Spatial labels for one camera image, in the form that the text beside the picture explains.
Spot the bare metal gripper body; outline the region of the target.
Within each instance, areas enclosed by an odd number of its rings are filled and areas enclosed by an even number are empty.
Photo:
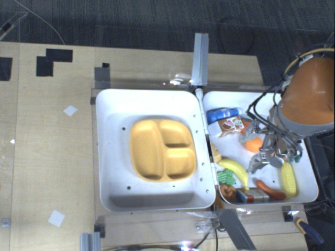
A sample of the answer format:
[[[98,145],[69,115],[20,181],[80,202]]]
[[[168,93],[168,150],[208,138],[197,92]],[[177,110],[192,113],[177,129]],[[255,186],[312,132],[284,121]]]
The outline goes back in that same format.
[[[261,158],[279,157],[287,158],[289,145],[277,134],[266,134],[260,148]]]

